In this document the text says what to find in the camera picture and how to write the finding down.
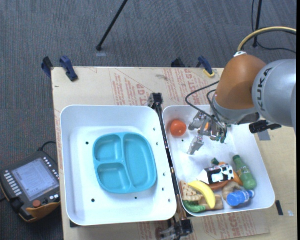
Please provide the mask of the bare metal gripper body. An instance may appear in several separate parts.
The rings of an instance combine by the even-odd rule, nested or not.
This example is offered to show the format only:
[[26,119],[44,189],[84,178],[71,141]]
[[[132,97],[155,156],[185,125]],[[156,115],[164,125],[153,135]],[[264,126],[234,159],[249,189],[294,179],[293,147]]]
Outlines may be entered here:
[[205,115],[202,123],[202,134],[213,141],[224,143],[227,136],[227,126],[221,124],[214,117]]

